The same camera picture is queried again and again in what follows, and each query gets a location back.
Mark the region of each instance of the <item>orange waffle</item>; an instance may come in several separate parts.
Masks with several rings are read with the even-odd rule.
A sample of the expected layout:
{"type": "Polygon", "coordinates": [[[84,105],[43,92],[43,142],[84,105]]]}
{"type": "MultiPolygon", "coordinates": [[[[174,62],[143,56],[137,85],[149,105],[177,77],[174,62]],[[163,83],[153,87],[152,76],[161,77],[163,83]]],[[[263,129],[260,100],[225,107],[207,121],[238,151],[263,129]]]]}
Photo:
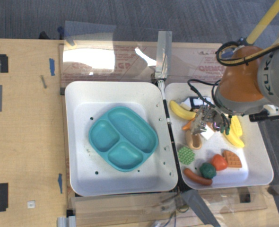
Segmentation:
{"type": "Polygon", "coordinates": [[[237,156],[237,154],[233,153],[229,150],[224,150],[223,157],[228,162],[228,167],[234,167],[234,168],[242,168],[242,163],[237,156]]]}

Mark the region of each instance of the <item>teal plate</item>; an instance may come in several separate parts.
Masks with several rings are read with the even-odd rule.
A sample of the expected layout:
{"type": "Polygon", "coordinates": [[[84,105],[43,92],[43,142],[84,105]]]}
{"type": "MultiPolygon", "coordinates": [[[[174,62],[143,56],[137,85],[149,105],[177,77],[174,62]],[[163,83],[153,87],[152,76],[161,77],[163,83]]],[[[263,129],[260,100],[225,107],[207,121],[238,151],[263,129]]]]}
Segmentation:
{"type": "Polygon", "coordinates": [[[92,125],[89,141],[106,162],[122,172],[142,165],[158,145],[151,126],[123,106],[112,108],[92,125]]]}

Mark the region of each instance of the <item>yellow tube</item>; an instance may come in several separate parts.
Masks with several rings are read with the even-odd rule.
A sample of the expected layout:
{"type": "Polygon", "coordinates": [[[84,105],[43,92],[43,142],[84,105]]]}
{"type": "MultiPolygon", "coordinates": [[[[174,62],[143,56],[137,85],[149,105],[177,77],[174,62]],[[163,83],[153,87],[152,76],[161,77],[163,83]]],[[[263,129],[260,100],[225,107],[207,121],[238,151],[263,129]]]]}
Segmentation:
{"type": "Polygon", "coordinates": [[[254,44],[254,42],[261,35],[264,29],[270,24],[270,22],[274,19],[274,17],[278,14],[278,12],[279,12],[279,0],[276,0],[274,4],[270,7],[268,12],[260,20],[258,25],[247,37],[246,41],[248,44],[254,44]]]}

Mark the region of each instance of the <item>dark gray carpet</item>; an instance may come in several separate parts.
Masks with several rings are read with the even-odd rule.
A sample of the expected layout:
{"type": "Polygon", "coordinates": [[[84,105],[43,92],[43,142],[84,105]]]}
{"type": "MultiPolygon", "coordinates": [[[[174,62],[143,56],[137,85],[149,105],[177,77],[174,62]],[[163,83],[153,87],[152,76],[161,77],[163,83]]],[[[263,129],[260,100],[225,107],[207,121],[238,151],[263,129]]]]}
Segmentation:
{"type": "MultiPolygon", "coordinates": [[[[246,37],[275,0],[0,0],[0,38],[59,38],[65,21],[165,29],[174,42],[225,43],[246,37]]],[[[279,35],[279,14],[256,41],[265,48],[279,35]]],[[[261,124],[275,171],[279,208],[279,122],[261,124]]]]}

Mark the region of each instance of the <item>red tomato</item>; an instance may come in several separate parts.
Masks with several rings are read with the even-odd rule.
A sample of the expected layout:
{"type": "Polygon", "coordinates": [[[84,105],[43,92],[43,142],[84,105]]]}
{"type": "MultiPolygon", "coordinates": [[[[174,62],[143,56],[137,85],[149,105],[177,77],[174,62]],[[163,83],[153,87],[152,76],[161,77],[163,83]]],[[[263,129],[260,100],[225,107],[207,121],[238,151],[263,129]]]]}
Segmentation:
{"type": "Polygon", "coordinates": [[[216,154],[212,158],[211,164],[217,171],[225,170],[228,167],[228,162],[220,154],[216,154]]]}

